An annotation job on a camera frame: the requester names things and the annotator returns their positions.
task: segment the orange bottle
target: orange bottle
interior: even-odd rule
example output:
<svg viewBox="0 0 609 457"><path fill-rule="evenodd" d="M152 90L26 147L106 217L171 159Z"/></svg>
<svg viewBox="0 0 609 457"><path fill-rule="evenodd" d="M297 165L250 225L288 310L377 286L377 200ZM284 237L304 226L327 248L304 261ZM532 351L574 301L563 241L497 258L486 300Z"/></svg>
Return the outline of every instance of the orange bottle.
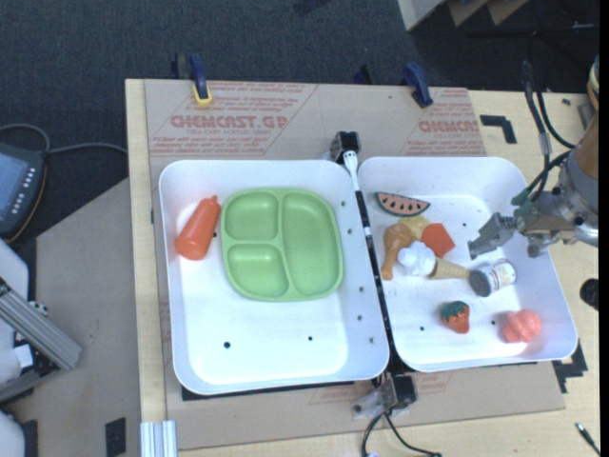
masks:
<svg viewBox="0 0 609 457"><path fill-rule="evenodd" d="M205 257L220 216L216 195L202 200L175 239L175 249L191 261Z"/></svg>

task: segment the toy ice cream cone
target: toy ice cream cone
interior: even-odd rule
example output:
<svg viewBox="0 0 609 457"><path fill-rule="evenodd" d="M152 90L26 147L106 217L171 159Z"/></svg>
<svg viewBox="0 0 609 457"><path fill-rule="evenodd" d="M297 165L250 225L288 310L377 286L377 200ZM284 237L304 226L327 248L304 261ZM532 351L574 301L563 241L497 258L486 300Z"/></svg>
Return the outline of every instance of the toy ice cream cone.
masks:
<svg viewBox="0 0 609 457"><path fill-rule="evenodd" d="M441 258L436 258L436 268L429 275L431 279L467 279L469 270Z"/></svg>

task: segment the watermelon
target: watermelon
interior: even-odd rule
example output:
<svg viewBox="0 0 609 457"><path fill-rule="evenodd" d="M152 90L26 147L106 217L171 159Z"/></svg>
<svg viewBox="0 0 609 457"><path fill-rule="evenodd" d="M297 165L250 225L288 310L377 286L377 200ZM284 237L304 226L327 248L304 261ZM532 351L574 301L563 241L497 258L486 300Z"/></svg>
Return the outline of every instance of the watermelon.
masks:
<svg viewBox="0 0 609 457"><path fill-rule="evenodd" d="M378 192L375 196L383 210L398 217L414 217L426 211L431 205L429 202L400 194Z"/></svg>

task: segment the can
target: can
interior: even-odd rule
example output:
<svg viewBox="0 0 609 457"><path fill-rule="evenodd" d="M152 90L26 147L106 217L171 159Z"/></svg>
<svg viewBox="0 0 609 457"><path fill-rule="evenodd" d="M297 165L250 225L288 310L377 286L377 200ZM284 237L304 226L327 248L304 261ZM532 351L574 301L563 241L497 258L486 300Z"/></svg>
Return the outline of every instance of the can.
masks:
<svg viewBox="0 0 609 457"><path fill-rule="evenodd" d="M507 259L500 259L491 266L472 270L468 281L476 294L488 296L516 283L516 270Z"/></svg>

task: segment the pink toy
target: pink toy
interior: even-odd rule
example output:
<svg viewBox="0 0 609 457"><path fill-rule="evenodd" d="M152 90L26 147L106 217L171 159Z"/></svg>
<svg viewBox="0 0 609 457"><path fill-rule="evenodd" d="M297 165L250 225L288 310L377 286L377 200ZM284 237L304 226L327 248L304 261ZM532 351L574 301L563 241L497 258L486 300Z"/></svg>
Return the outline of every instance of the pink toy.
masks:
<svg viewBox="0 0 609 457"><path fill-rule="evenodd" d="M507 314L503 336L507 342L530 342L541 331L541 318L532 309Z"/></svg>

